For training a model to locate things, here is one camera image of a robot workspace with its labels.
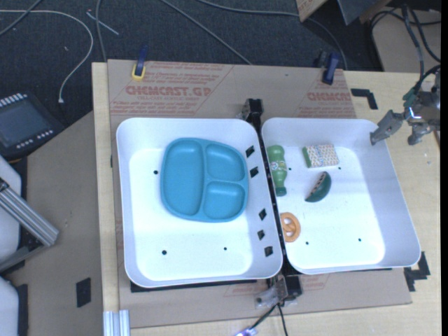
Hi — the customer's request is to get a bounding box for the green bottle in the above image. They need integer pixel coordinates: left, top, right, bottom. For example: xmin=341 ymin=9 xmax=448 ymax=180
xmin=266 ymin=144 xmax=289 ymax=197

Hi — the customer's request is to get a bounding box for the orange pretzel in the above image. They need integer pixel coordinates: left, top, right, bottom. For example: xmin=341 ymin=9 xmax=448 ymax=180
xmin=279 ymin=211 xmax=302 ymax=244

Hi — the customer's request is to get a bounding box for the blue divided plate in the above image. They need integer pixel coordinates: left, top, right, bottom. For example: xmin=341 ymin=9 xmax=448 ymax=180
xmin=160 ymin=136 xmax=251 ymax=224

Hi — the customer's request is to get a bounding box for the green watermelon slice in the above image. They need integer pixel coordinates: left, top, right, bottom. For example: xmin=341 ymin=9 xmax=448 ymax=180
xmin=304 ymin=170 xmax=333 ymax=204

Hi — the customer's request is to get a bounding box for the brown cardboard board, red print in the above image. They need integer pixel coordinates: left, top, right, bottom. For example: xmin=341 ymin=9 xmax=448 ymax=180
xmin=106 ymin=59 xmax=413 ymax=329

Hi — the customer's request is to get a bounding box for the white plastic tray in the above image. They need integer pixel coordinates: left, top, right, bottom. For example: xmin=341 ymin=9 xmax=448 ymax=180
xmin=115 ymin=117 xmax=284 ymax=290
xmin=260 ymin=116 xmax=422 ymax=276

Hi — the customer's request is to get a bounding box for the green patterned carton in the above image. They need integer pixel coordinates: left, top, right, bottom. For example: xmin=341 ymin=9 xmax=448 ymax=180
xmin=302 ymin=143 xmax=341 ymax=169

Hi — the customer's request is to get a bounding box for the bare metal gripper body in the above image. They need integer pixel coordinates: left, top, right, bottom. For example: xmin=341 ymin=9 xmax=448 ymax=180
xmin=405 ymin=74 xmax=442 ymax=127

